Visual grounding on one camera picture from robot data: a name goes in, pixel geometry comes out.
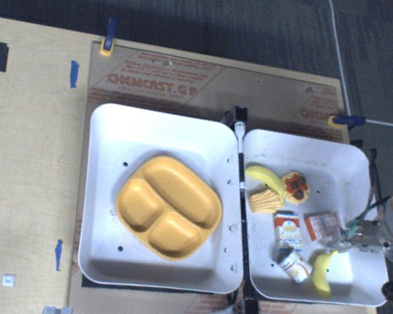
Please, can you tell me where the tan ridged biscuit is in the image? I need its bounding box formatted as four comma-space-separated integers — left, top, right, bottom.
246, 185, 286, 218

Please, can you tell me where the brown cardboard board, red print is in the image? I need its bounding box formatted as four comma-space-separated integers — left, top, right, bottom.
49, 35, 393, 314

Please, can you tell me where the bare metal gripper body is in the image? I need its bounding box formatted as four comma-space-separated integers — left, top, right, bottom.
343, 217, 393, 267

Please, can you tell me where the white plastic tray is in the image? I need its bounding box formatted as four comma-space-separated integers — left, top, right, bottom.
219, 126, 393, 314
65, 99, 268, 307

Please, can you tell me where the orange divided plate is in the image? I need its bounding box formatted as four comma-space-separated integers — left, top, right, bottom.
108, 148, 230, 269

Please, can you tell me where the thin black and white rod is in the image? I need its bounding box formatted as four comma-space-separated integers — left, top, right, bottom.
210, 120, 274, 283

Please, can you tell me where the yellow banana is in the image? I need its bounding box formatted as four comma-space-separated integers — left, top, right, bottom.
241, 163, 290, 201
308, 246, 340, 299

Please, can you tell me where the red and white carton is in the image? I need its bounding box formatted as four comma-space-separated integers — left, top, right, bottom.
268, 209, 309, 253

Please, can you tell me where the black block with thin wires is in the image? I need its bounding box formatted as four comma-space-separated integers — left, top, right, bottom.
219, 103, 251, 129
237, 293, 264, 314

